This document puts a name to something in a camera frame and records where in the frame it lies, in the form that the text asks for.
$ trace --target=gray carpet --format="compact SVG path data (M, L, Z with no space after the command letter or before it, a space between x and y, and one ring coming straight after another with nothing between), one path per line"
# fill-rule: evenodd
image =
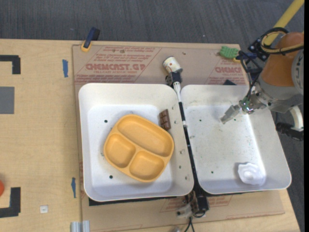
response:
M0 0L0 38L83 40L96 27L101 41L231 43L246 50L292 1ZM303 31L304 17L302 7L286 28ZM304 144L280 139L293 178L288 192L304 231Z

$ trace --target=white tray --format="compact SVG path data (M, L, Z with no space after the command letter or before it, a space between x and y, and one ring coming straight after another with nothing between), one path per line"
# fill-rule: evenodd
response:
M193 188L186 140L173 89L166 85L97 84L79 91L84 164L84 188L99 202L183 196ZM114 124L124 115L137 114L159 125L159 113L169 110L174 139L173 155L161 176L151 183L135 180L111 166L103 145Z
M211 194L285 189L291 173L268 109L239 114L222 124L220 117L238 104L247 86L188 85L181 91L188 134L201 187ZM265 182L245 184L242 163L257 165Z

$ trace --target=gray square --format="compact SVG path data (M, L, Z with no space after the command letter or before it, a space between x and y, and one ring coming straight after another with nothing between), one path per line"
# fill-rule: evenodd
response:
M0 114L14 114L14 87L0 87Z

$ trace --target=blue clamp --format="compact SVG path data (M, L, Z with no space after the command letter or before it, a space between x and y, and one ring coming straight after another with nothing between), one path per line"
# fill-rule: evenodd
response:
M246 54L242 55L243 59L256 59L257 58L257 54L252 53L252 52L247 52ZM236 60L240 60L240 55L238 55L236 58Z

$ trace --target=wooden table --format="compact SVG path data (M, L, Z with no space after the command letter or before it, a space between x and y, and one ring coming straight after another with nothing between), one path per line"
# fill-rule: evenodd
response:
M17 217L0 218L0 231L70 231L71 222L82 220L72 67L74 44L81 42L0 40L0 55L21 57L21 74L12 74L12 63L0 62L0 87L14 87L15 95L14 114L0 114L0 179L6 185L0 208L9 202L10 188L21 188L21 212ZM200 47L184 43L95 44ZM67 78L63 59L68 61ZM76 198L72 194L72 178L76 178ZM282 215L196 223L195 230L299 231L287 191L281 190L280 197L285 210ZM40 212L42 205L48 205L47 213ZM169 232L173 228L143 231Z

